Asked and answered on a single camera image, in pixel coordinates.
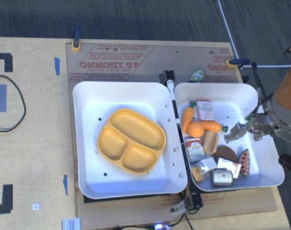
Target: orange object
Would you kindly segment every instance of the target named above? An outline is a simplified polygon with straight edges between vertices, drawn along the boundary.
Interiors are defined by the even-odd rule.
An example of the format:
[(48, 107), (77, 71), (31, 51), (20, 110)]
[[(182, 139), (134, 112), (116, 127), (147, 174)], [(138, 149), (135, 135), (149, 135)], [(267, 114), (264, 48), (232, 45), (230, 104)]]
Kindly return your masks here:
[(216, 121), (198, 121), (198, 123), (201, 123), (205, 130), (211, 130), (216, 133), (222, 129), (221, 124)]
[(187, 128), (188, 134), (193, 138), (201, 137), (204, 131), (204, 126), (200, 122), (192, 122)]
[(280, 106), (291, 110), (291, 68), (279, 85), (274, 96)]
[(195, 102), (190, 102), (190, 106), (188, 106), (183, 113), (182, 123), (181, 123), (183, 134), (187, 132), (188, 126), (191, 123), (191, 120), (193, 119), (193, 116), (194, 116), (193, 107), (195, 105), (196, 105)]

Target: divided plate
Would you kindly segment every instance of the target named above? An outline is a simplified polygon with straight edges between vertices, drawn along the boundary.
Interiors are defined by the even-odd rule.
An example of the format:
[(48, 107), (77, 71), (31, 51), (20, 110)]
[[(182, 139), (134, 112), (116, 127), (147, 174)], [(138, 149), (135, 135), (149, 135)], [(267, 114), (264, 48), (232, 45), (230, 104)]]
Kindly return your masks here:
[(97, 139), (98, 150), (106, 159), (134, 174), (150, 171), (165, 143), (166, 135), (159, 125), (128, 108), (115, 111)]

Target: gray carpet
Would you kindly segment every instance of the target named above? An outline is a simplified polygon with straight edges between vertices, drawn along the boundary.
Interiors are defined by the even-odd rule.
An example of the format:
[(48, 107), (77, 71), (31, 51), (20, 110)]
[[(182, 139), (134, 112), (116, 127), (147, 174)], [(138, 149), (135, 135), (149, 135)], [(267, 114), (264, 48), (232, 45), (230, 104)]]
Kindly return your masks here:
[[(221, 0), (240, 58), (291, 65), (291, 0)], [(217, 0), (0, 0), (0, 36), (229, 42)], [(288, 69), (258, 69), (267, 94)], [(247, 82), (256, 86), (251, 69)], [(274, 138), (279, 154), (291, 143)], [(279, 191), (291, 225), (291, 173)]]

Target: black cable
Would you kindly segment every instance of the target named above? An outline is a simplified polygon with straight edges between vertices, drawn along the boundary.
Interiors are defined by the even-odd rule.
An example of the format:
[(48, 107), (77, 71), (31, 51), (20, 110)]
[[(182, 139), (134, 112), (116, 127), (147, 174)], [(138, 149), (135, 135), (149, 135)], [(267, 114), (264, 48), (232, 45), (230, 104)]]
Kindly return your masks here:
[(7, 80), (9, 80), (17, 89), (18, 93), (20, 94), (20, 97), (21, 97), (21, 100), (22, 100), (22, 103), (23, 103), (23, 107), (24, 107), (24, 113), (23, 113), (23, 116), (22, 118), (17, 122), (16, 125), (14, 125), (12, 128), (1, 128), (0, 129), (0, 132), (2, 133), (6, 133), (6, 132), (9, 132), (9, 131), (12, 131), (14, 130), (21, 122), (22, 120), (24, 119), (25, 115), (26, 115), (26, 105), (25, 105), (25, 101), (24, 101), (24, 98), (23, 98), (23, 95), (20, 91), (20, 89), (17, 87), (17, 85), (13, 82), (13, 80), (11, 80), (10, 78), (4, 76), (4, 75), (0, 75), (0, 78), (6, 78)]
[(199, 209), (196, 209), (196, 210), (189, 210), (187, 211), (187, 214), (189, 215), (195, 215), (196, 213), (198, 213)]
[(147, 226), (147, 227), (140, 227), (140, 226), (124, 226), (124, 227), (121, 227), (121, 229), (124, 229), (124, 228), (143, 228), (143, 229), (155, 229), (154, 226)]
[(191, 226), (191, 224), (190, 224), (190, 221), (188, 220), (188, 217), (187, 217), (187, 215), (186, 214), (184, 214), (185, 215), (185, 217), (186, 217), (186, 220), (187, 220), (187, 222), (188, 222), (188, 224), (189, 224), (189, 227), (191, 228), (191, 230), (193, 230), (193, 227)]
[(169, 225), (169, 227), (174, 227), (174, 226), (178, 225), (182, 221), (183, 217), (184, 217), (184, 215), (181, 216), (181, 218), (178, 220), (178, 222)]
[(257, 71), (257, 64), (256, 64), (256, 62), (253, 61), (251, 63), (251, 67), (252, 67), (252, 70), (253, 70), (253, 76), (254, 76), (254, 79), (256, 81), (256, 84), (261, 89), (261, 92), (262, 92), (263, 96), (266, 98), (267, 96), (266, 96), (266, 93), (265, 93), (265, 89), (264, 89), (264, 87), (263, 87), (263, 85), (262, 85), (262, 83), (260, 81), (260, 78), (259, 78), (257, 72), (256, 72)]
[(268, 95), (266, 98), (262, 99), (261, 101), (258, 102), (257, 106), (255, 107), (255, 109), (252, 111), (252, 113), (255, 115), (258, 112), (259, 107), (266, 101), (268, 101), (269, 99), (271, 99), (271, 97), (273, 96), (273, 93), (271, 93), (270, 95)]

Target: watermelon slice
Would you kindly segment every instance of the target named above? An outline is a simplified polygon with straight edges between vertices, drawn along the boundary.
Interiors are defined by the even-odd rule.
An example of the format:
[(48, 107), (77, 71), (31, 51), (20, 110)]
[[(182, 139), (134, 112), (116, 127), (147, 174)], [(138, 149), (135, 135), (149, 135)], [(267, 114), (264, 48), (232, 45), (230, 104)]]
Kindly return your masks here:
[(250, 153), (248, 149), (239, 155), (238, 164), (241, 164), (240, 174), (247, 177), (250, 173)]

